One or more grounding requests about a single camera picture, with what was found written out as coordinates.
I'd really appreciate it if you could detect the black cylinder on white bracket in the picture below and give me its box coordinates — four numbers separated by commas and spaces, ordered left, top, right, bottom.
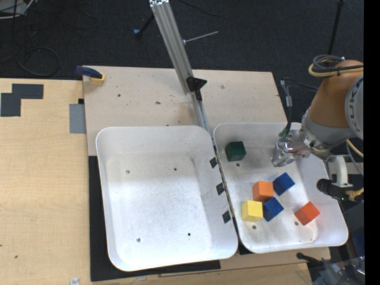
316, 154, 362, 203

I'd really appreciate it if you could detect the green cube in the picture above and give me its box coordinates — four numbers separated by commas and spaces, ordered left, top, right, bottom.
224, 141, 247, 162

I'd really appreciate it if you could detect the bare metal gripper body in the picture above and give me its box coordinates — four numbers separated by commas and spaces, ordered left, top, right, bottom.
275, 129, 335, 162

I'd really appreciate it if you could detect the pale wood board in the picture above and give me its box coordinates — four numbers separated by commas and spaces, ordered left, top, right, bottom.
82, 65, 332, 277

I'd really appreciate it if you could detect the blue cube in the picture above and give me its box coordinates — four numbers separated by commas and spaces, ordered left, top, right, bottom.
262, 197, 285, 223
272, 172, 296, 197

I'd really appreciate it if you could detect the orange cube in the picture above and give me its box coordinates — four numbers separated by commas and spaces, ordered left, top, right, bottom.
252, 180, 275, 202
294, 201, 321, 226

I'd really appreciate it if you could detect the white plastic tray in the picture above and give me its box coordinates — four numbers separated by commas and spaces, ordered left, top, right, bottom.
213, 122, 349, 254
95, 125, 239, 273

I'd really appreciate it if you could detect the yellow cube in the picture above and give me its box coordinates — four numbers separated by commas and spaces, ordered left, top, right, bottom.
240, 199, 264, 223

